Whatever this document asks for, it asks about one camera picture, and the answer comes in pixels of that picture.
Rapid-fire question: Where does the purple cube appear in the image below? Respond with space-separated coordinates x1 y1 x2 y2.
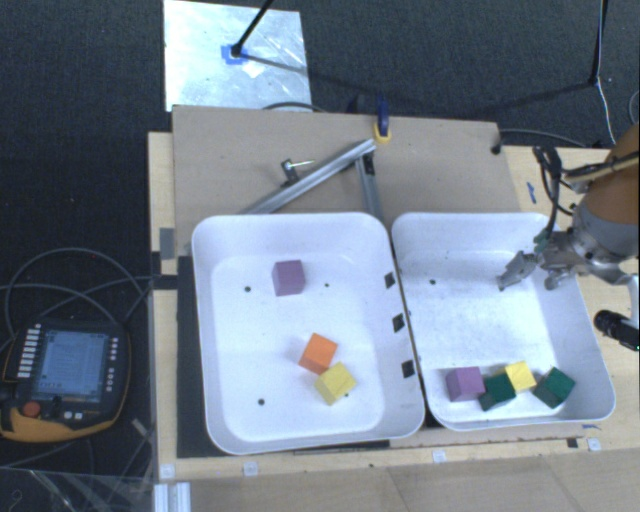
444 366 487 403
271 259 307 298

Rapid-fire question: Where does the orange cube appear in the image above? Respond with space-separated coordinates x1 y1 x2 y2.
298 332 339 376

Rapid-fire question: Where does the white plastic tray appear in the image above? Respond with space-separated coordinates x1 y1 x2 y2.
190 211 427 457
390 211 617 433

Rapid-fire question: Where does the black cylinder on white bracket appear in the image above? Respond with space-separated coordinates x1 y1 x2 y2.
593 272 640 353

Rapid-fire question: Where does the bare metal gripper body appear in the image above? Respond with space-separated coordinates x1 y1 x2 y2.
533 231 632 286

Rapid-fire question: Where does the brown cardboard board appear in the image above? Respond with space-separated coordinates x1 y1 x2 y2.
171 104 586 450

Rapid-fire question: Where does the yellow cube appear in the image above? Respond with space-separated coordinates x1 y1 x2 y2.
314 361 358 407
504 360 538 393

